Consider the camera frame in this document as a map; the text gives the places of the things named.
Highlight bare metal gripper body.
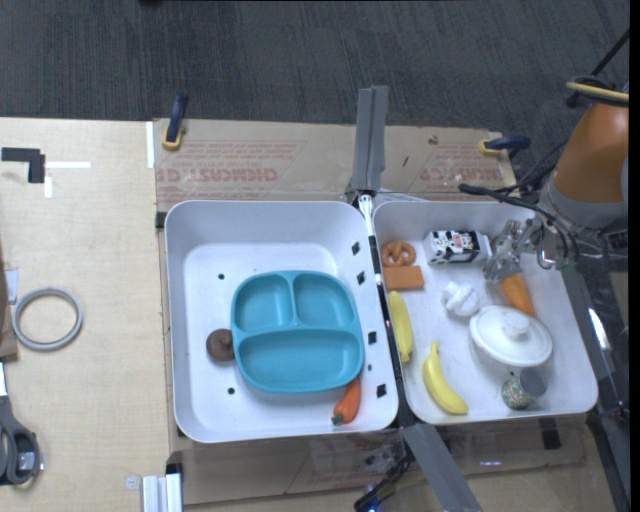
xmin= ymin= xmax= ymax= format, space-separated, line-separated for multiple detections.
xmin=494 ymin=217 xmax=547 ymax=254

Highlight orange carrot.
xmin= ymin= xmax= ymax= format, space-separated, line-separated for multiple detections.
xmin=499 ymin=272 xmax=537 ymax=318
xmin=331 ymin=377 xmax=363 ymax=427

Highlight black and white milk carton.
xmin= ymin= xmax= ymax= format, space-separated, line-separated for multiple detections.
xmin=423 ymin=229 xmax=494 ymax=266

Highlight white toy garlic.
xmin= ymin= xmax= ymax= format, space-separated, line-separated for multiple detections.
xmin=440 ymin=281 xmax=482 ymax=319

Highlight white pot with lid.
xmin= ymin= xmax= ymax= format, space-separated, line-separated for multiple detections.
xmin=468 ymin=304 xmax=554 ymax=368

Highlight orange biscuit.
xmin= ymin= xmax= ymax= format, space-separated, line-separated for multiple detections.
xmin=382 ymin=265 xmax=426 ymax=293

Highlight brown pretzel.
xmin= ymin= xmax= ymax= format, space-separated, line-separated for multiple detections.
xmin=380 ymin=241 xmax=417 ymax=269

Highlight yellow banana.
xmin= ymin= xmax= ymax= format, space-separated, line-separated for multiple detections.
xmin=387 ymin=290 xmax=416 ymax=364
xmin=422 ymin=341 xmax=470 ymax=416

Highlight white plastic tray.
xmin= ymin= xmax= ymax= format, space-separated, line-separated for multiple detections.
xmin=163 ymin=199 xmax=400 ymax=444
xmin=372 ymin=199 xmax=600 ymax=427

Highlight green patterned can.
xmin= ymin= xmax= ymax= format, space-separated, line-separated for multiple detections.
xmin=501 ymin=368 xmax=549 ymax=412

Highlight blue divided plate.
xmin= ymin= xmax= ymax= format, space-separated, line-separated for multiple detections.
xmin=230 ymin=270 xmax=365 ymax=395

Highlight brown cardboard board red print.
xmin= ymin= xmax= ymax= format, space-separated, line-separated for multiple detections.
xmin=152 ymin=118 xmax=587 ymax=506

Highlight brown doughnut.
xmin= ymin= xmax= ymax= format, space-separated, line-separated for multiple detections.
xmin=205 ymin=328 xmax=236 ymax=363

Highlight grey scissors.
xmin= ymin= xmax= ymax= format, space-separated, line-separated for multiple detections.
xmin=0 ymin=393 xmax=45 ymax=487

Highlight grey ring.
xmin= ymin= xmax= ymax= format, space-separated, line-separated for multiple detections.
xmin=12 ymin=286 xmax=85 ymax=352

